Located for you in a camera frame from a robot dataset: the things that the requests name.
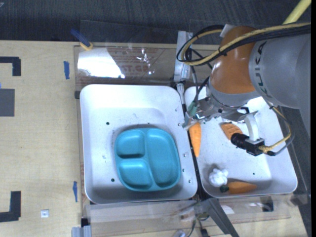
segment toy carrot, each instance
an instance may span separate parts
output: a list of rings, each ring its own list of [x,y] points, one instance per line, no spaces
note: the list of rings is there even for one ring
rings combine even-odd
[[[242,134],[241,129],[232,123],[222,123],[221,128],[229,140],[231,140],[232,135],[234,133],[241,133]]]
[[[198,157],[202,138],[201,124],[197,122],[193,126],[191,126],[189,128],[189,134],[191,138],[194,155]]]
[[[240,193],[246,193],[246,192],[252,191],[256,188],[257,188],[257,185],[255,184],[235,181],[235,182],[230,182],[227,185],[222,185],[220,187],[220,191],[222,193],[229,192],[230,194],[240,194]]]

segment orange object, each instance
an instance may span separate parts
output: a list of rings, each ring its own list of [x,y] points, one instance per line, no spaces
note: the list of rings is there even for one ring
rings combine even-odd
[[[201,124],[199,122],[195,123],[189,128],[189,135],[191,138],[194,155],[198,157],[202,138],[202,129]]]
[[[237,26],[232,28],[224,36],[220,47],[230,41],[255,30],[247,26]],[[220,56],[215,60],[212,74],[212,86],[226,94],[239,94],[255,91],[249,76],[249,57],[255,43],[239,46],[227,55]]]
[[[220,191],[222,193],[229,192],[230,194],[241,194],[252,191],[257,188],[257,185],[250,184],[247,182],[234,181],[230,182],[227,185],[222,185]]]
[[[234,133],[242,134],[241,129],[232,123],[222,123],[221,128],[229,140],[231,140],[231,137]]]

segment wooden table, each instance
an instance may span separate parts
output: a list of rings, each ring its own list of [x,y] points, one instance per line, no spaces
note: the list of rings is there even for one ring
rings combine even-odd
[[[0,63],[1,89],[15,89],[14,117],[0,117],[0,212],[21,191],[21,217],[0,223],[0,236],[71,236],[82,215],[74,46],[77,42],[0,41],[0,56],[21,59],[21,76]],[[66,79],[64,62],[69,63]],[[73,184],[78,184],[78,202]],[[41,210],[49,217],[41,217]],[[234,224],[240,236],[307,236],[297,207],[282,220]],[[209,227],[210,235],[220,235]],[[172,236],[175,231],[136,234]],[[192,236],[199,236],[197,229]]]

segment blue tape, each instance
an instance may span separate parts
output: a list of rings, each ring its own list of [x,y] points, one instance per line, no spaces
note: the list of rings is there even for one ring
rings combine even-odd
[[[69,70],[69,62],[68,61],[64,61],[64,72],[65,72],[66,80],[70,79],[70,77],[69,77],[70,70]]]
[[[75,36],[82,44],[84,44],[87,47],[90,47],[90,42],[87,40],[87,38],[82,35],[79,31],[76,29],[71,29],[70,33]]]
[[[75,200],[76,200],[76,203],[77,203],[78,202],[78,195],[77,195],[78,189],[77,189],[77,182],[76,181],[74,181],[73,191],[74,191]]]

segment wooden board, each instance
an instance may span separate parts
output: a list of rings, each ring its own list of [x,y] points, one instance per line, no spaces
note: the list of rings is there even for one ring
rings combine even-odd
[[[18,56],[22,75],[0,64],[2,88],[15,89],[15,116],[0,117],[0,209],[21,191],[19,221],[0,223],[0,236],[70,236],[80,225],[77,106],[73,43],[0,41],[0,56]],[[70,64],[65,79],[64,61]],[[41,210],[49,217],[41,218]]]

